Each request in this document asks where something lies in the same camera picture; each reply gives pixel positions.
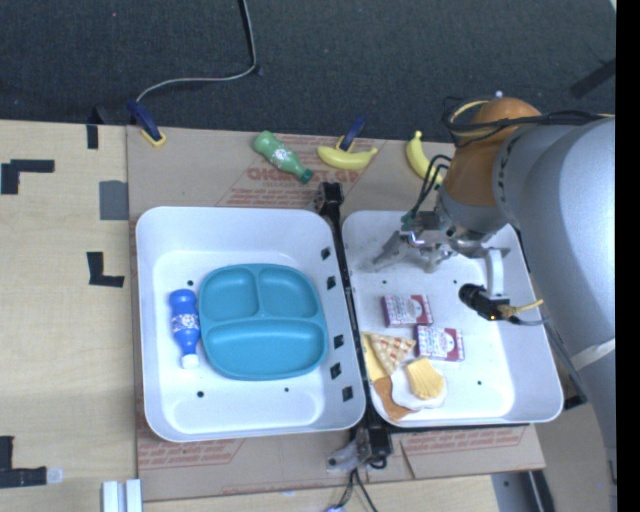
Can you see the red and white carton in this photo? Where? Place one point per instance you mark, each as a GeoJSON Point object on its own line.
{"type": "Point", "coordinates": [406, 310]}
{"type": "Point", "coordinates": [440, 343]}

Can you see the brown bread slice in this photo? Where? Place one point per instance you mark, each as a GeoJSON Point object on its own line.
{"type": "Point", "coordinates": [387, 397]}

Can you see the blue divided plate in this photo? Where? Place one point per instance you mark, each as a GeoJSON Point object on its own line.
{"type": "Point", "coordinates": [262, 345]}

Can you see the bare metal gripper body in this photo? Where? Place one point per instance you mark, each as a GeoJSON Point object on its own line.
{"type": "Point", "coordinates": [431, 230]}

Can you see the black cylinder on white bracket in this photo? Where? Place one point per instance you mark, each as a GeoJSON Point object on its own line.
{"type": "Point", "coordinates": [480, 298]}

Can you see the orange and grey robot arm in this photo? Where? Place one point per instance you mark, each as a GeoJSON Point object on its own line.
{"type": "Point", "coordinates": [560, 210]}

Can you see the thin black rod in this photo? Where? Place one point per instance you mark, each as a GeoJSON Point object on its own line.
{"type": "Point", "coordinates": [348, 300]}

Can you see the white fried egg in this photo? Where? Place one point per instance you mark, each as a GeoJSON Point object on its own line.
{"type": "Point", "coordinates": [402, 395]}

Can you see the blue bottle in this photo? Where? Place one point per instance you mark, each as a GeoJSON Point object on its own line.
{"type": "Point", "coordinates": [184, 320]}

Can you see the yellow cheese slice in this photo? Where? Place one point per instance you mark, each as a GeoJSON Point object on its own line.
{"type": "Point", "coordinates": [372, 365]}

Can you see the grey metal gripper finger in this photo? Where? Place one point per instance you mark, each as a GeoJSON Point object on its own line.
{"type": "Point", "coordinates": [392, 250]}
{"type": "Point", "coordinates": [434, 257]}

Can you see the white plastic tray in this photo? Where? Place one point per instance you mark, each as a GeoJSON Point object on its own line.
{"type": "Point", "coordinates": [240, 405]}
{"type": "Point", "coordinates": [495, 370]}

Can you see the yellow ridged crisp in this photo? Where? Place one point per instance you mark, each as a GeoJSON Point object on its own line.
{"type": "Point", "coordinates": [425, 380]}

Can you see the green bottle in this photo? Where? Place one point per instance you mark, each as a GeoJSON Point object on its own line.
{"type": "Point", "coordinates": [277, 154]}

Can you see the pizza slice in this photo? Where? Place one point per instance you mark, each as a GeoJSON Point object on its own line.
{"type": "Point", "coordinates": [391, 350]}

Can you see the yellow banana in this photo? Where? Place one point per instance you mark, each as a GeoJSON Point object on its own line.
{"type": "Point", "coordinates": [346, 158]}
{"type": "Point", "coordinates": [416, 157]}

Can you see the brown cardboard board red print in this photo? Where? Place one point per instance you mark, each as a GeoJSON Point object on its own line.
{"type": "Point", "coordinates": [200, 170]}

